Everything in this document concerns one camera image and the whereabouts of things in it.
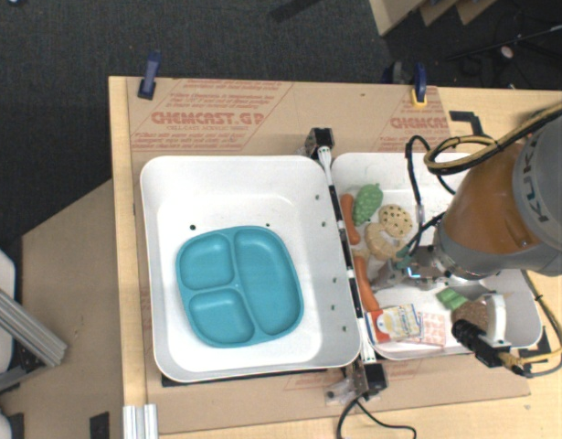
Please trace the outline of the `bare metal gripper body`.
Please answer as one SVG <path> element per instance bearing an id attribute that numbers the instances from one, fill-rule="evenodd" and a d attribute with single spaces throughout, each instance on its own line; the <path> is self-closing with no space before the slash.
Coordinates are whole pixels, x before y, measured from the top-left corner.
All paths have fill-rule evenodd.
<path id="1" fill-rule="evenodd" d="M 442 266 L 432 246 L 421 246 L 411 256 L 409 264 L 403 269 L 403 284 L 410 285 L 412 279 L 424 277 L 444 277 L 445 286 L 462 284 L 463 280 Z"/>

